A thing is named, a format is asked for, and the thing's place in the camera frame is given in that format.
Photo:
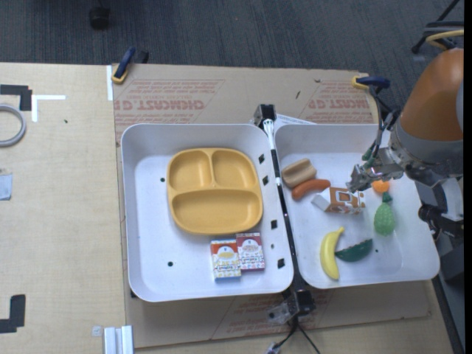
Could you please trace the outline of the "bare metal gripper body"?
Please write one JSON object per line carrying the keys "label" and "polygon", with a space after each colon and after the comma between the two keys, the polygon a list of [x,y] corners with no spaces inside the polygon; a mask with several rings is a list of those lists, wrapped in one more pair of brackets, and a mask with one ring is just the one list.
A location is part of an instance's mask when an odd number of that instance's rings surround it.
{"label": "bare metal gripper body", "polygon": [[403,176],[403,168],[397,164],[389,152],[389,148],[383,147],[374,153],[374,149],[369,149],[364,154],[364,172],[368,177],[382,178],[382,181],[398,179]]}

